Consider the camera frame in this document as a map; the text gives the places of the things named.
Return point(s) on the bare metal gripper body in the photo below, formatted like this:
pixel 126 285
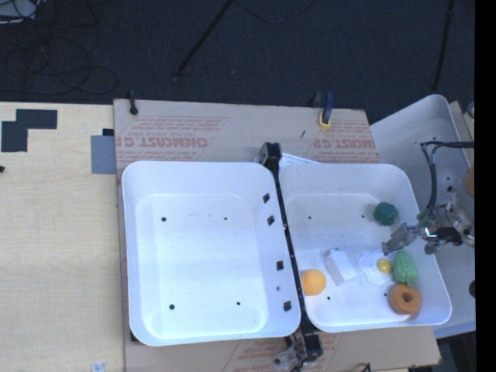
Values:
pixel 460 216

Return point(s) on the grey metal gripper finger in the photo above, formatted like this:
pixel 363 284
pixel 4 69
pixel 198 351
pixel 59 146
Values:
pixel 390 248
pixel 403 234

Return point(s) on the green grapes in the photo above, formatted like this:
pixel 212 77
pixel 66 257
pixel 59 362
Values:
pixel 405 267

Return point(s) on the green broccoli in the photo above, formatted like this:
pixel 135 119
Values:
pixel 385 213

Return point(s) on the white fried egg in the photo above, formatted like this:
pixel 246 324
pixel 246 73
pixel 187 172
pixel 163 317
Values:
pixel 371 274

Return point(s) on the white plastic bottle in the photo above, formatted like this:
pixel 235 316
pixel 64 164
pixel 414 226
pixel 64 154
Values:
pixel 341 266

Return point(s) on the orange doughnut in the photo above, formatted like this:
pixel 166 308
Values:
pixel 395 301

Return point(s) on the white plastic tray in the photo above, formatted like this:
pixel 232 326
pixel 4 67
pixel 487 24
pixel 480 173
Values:
pixel 341 215
pixel 201 262

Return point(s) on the orange fruit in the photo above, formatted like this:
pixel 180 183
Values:
pixel 313 282

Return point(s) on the thin black rod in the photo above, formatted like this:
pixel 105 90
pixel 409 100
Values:
pixel 288 242

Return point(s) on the white paper sheet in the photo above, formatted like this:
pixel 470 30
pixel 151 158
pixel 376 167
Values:
pixel 298 159

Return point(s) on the brown cardboard board, red print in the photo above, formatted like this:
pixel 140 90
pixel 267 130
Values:
pixel 232 134

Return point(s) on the black cylinder on white bracket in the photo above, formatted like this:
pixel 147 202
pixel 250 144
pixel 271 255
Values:
pixel 449 235

